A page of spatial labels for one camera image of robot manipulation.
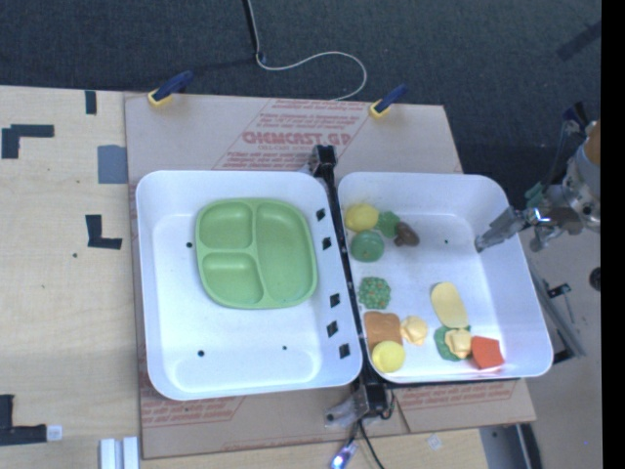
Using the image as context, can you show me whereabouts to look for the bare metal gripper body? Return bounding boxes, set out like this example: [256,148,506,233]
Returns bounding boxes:
[546,186,603,236]

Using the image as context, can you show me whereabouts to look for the white plastic tray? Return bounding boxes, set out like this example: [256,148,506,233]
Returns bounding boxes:
[135,169,364,402]
[336,171,555,385]

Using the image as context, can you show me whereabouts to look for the yellow oval toy chip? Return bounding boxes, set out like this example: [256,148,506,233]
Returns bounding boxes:
[430,281,471,330]

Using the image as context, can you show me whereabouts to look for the brown toy mushroom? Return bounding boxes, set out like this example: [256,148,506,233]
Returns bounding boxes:
[393,221,421,248]

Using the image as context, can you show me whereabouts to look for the green toy broccoli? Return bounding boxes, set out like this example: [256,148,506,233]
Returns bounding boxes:
[374,210,402,239]

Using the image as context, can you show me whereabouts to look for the pale yellow toy food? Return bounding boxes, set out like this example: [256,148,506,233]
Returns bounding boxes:
[399,315,430,347]
[444,327,474,361]

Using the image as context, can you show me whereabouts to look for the orange toy food wedge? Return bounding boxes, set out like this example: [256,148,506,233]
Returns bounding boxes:
[470,335,506,371]

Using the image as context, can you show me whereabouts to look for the green toy lettuce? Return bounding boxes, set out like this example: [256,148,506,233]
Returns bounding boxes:
[434,324,473,362]

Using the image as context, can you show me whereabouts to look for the green toy doughnut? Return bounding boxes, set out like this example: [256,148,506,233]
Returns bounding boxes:
[350,230,386,264]

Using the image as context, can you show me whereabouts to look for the yellow toy lemon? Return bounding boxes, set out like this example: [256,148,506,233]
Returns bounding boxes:
[344,203,381,234]

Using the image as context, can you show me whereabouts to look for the green toy peas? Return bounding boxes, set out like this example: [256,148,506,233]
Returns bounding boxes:
[357,276,393,311]

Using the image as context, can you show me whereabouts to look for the brown toy bread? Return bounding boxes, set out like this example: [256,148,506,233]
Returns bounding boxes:
[363,310,404,354]

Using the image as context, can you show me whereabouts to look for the thin black rod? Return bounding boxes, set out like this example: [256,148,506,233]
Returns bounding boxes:
[323,173,373,386]

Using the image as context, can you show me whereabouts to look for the yellow round toy food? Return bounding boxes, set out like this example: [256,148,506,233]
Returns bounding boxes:
[371,339,407,374]

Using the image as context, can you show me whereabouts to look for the green divided plate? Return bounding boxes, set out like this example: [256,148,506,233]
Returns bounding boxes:
[194,197,319,311]

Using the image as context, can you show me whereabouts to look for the brown cardboard board red print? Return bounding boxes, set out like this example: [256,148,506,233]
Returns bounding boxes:
[123,93,537,460]

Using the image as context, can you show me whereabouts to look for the black block with wires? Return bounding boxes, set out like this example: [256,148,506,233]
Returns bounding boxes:
[351,378,393,417]
[308,144,340,180]

